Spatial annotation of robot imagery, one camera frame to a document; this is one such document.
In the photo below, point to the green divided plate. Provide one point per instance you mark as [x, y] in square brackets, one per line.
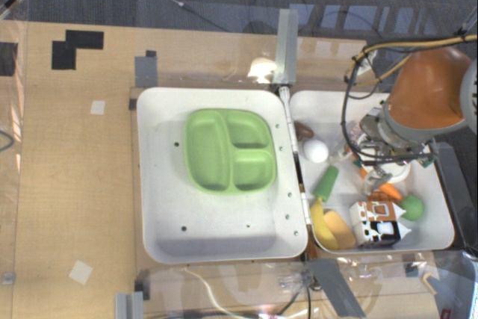
[209, 153]

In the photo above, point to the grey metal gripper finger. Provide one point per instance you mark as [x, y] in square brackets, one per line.
[380, 175]
[369, 186]

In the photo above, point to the brown and white carton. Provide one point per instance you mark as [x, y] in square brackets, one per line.
[377, 211]

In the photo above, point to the green cucumber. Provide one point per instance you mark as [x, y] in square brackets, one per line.
[326, 183]

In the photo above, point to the yellow banana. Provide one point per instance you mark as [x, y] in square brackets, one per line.
[322, 228]

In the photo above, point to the orange carrot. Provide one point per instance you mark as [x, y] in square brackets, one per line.
[392, 190]

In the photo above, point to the green apple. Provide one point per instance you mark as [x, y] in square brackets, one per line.
[412, 208]

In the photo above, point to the black and white carton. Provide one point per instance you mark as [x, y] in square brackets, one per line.
[381, 233]

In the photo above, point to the white plastic tray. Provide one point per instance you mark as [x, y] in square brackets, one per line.
[168, 198]
[429, 213]

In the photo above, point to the brown sausage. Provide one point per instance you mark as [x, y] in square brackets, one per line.
[303, 130]

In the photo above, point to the white egg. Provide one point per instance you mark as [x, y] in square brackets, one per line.
[316, 151]

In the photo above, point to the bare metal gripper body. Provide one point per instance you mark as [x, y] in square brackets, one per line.
[373, 125]

